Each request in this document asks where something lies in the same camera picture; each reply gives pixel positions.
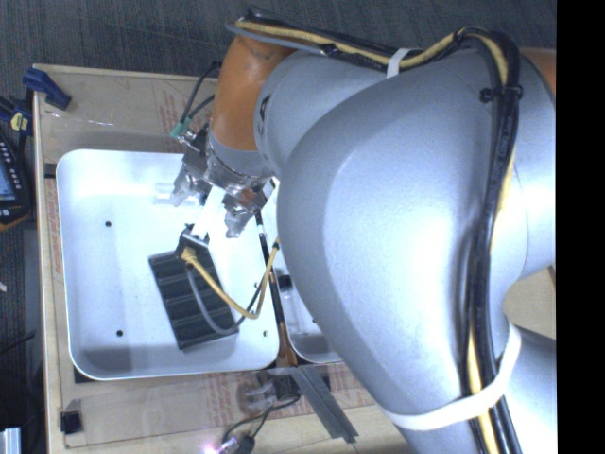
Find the black object in tray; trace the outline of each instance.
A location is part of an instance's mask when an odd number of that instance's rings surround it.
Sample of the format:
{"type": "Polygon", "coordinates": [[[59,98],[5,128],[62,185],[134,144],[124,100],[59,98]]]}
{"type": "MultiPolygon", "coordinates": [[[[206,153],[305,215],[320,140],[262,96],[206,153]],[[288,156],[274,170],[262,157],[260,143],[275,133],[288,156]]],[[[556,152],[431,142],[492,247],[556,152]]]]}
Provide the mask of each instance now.
{"type": "MultiPolygon", "coordinates": [[[[198,260],[216,283],[220,284],[214,262],[207,250],[198,253],[198,260]]],[[[218,334],[201,314],[185,266],[174,256],[174,253],[154,255],[149,258],[149,265],[162,295],[179,349],[183,350],[189,346],[224,337],[218,334]]],[[[229,306],[216,295],[195,269],[193,271],[201,300],[210,317],[223,329],[234,326],[235,322],[229,306]]]]}

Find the gray carpet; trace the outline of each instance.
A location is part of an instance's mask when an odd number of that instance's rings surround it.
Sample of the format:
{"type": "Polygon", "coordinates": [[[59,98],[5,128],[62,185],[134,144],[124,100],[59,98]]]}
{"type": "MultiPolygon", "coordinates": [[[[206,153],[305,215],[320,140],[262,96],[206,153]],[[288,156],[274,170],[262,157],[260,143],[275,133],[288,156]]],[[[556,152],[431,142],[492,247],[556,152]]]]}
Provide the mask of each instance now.
{"type": "MultiPolygon", "coordinates": [[[[224,23],[248,4],[304,24],[391,46],[429,46],[460,26],[508,33],[524,46],[556,47],[557,0],[0,0],[0,96],[24,96],[34,62],[199,75],[222,60],[232,35],[224,23]]],[[[16,136],[0,127],[11,142],[16,136]]],[[[31,149],[27,150],[31,172],[31,149]]],[[[25,333],[23,226],[0,234],[0,347],[25,333]]],[[[26,420],[23,346],[0,356],[2,412],[26,420]]]]}

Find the gray robot arm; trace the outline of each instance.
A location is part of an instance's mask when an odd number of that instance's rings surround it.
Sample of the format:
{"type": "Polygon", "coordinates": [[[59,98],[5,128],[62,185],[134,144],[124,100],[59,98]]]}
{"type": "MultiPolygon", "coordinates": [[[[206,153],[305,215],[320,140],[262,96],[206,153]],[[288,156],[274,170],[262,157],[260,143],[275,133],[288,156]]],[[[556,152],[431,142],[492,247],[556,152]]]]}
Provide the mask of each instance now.
{"type": "MultiPolygon", "coordinates": [[[[554,97],[529,61],[521,61],[519,81],[514,168],[489,284],[497,358],[509,340],[506,291],[555,262],[554,97]]],[[[205,163],[253,177],[251,189],[279,178],[278,231],[292,279],[330,343],[389,412],[421,414],[468,394],[460,338],[493,145],[492,104],[478,96],[490,86],[473,50],[389,79],[299,51],[263,82],[253,155],[217,144],[211,130],[204,140],[214,159],[205,163]]],[[[556,452],[556,344],[521,336],[504,392],[510,417],[523,452],[556,452]]],[[[469,422],[401,431],[418,452],[449,453],[453,445],[481,452],[469,422]]]]}

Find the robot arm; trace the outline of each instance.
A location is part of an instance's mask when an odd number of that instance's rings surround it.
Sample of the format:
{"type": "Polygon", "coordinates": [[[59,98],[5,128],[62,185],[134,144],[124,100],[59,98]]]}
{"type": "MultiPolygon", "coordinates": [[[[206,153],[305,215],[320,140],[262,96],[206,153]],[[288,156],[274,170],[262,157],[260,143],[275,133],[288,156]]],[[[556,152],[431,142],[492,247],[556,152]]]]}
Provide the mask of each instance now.
{"type": "MultiPolygon", "coordinates": [[[[383,70],[253,41],[238,35],[233,52],[268,64],[225,61],[211,129],[191,141],[203,149],[203,136],[206,150],[205,163],[195,157],[198,183],[230,192],[226,222],[236,236],[263,206],[254,194],[269,177],[279,178],[277,225],[293,281],[386,411],[423,414],[468,396],[460,339],[495,113],[492,101],[479,99],[493,87],[483,58],[461,50],[386,79],[383,70]],[[248,92],[236,92],[233,76],[250,78],[248,92]],[[221,104],[223,97],[237,107],[221,104]]],[[[527,54],[531,61],[519,64],[514,167],[491,244],[486,307],[495,358],[510,339],[506,291],[555,262],[555,80],[546,72],[554,56],[527,54]]],[[[193,162],[185,156],[183,168],[193,162]]],[[[528,331],[521,337],[503,392],[517,443],[511,451],[556,451],[555,343],[528,331]]],[[[400,429],[418,452],[451,452],[452,445],[457,452],[503,452],[498,438],[506,425],[477,419],[400,429]]]]}

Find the multimeter screen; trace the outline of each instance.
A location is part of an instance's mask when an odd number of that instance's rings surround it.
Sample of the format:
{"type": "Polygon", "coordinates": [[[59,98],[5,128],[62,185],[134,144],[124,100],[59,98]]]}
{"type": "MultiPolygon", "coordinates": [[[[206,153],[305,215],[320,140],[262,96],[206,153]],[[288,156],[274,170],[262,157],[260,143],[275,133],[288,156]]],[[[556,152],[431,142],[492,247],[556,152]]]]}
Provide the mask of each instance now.
{"type": "Polygon", "coordinates": [[[0,166],[0,201],[14,201],[15,195],[7,171],[0,166]]]}

